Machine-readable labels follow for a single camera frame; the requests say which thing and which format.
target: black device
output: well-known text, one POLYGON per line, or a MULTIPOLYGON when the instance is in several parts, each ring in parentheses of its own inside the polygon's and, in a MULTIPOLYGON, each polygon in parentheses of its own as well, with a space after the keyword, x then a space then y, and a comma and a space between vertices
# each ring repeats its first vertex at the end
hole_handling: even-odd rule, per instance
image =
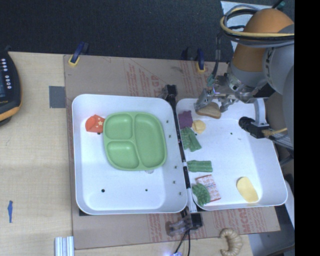
POLYGON ((22 88, 16 66, 8 52, 0 52, 0 126, 10 121, 22 104, 22 88))

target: cardboard sheet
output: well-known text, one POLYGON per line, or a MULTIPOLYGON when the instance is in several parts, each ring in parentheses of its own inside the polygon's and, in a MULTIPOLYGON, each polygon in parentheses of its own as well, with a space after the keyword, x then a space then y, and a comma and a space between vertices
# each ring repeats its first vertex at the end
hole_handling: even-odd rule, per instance
MULTIPOLYGON (((81 55, 77 66, 71 67, 69 58, 70 55, 64 56, 64 72, 75 249, 180 240, 181 236, 171 237, 166 232, 166 224, 179 221, 180 213, 86 215, 79 210, 75 195, 71 105, 80 94, 158 97, 165 85, 176 85, 177 101, 198 98, 215 64, 206 62, 205 72, 198 73, 196 62, 188 60, 81 55)), ((218 75, 226 70, 225 63, 219 64, 218 75)), ((218 237, 223 228, 233 228, 239 234, 280 230, 274 207, 203 211, 201 215, 203 227, 193 232, 191 239, 218 237)))

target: bread slice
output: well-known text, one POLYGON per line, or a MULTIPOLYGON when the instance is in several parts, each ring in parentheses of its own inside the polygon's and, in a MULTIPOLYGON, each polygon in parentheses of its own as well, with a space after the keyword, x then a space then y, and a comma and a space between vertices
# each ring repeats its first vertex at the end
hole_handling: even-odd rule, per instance
POLYGON ((200 108, 196 113, 200 116, 208 116, 211 118, 219 119, 221 117, 221 112, 219 110, 219 105, 215 102, 210 102, 203 108, 200 108))

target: white tray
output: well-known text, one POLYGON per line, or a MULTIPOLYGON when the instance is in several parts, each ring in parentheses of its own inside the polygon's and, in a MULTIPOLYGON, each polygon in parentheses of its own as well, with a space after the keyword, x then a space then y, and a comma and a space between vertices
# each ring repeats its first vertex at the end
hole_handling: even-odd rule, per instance
POLYGON ((90 215, 177 213, 187 204, 186 184, 175 120, 160 98, 82 94, 72 102, 75 194, 90 215), (118 112, 146 112, 161 122, 167 148, 165 163, 152 173, 118 170, 107 160, 103 134, 87 132, 86 120, 118 112))
POLYGON ((252 137, 238 124, 241 117, 255 119, 254 105, 237 102, 229 106, 220 119, 214 119, 196 114, 196 101, 180 100, 176 113, 191 111, 193 120, 202 120, 206 124, 204 132, 196 136, 202 148, 194 152, 189 149, 184 151, 186 161, 210 160, 212 163, 211 173, 189 172, 191 185, 196 184, 197 177, 211 174, 220 193, 220 200, 201 208, 213 211, 284 204, 288 191, 273 142, 266 138, 252 137), (241 177, 250 179, 259 197, 257 202, 247 203, 238 192, 236 183, 241 177))

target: white power strip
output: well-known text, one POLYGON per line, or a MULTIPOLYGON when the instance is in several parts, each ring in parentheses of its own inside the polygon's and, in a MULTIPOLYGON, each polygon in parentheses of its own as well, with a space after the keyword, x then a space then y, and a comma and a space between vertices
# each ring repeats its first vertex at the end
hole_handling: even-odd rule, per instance
POLYGON ((54 239, 54 256, 74 256, 74 237, 56 237, 54 239))

